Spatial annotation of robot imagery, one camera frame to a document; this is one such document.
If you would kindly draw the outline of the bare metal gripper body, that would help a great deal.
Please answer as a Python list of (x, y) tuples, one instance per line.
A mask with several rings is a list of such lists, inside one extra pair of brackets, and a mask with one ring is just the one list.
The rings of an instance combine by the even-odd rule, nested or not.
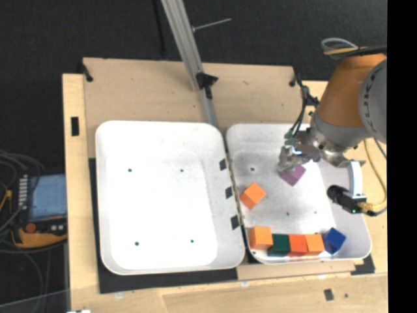
[(336, 168), (344, 168), (351, 160), (344, 155), (366, 138), (365, 129), (288, 130), (288, 146), (293, 158), (301, 163), (324, 160)]

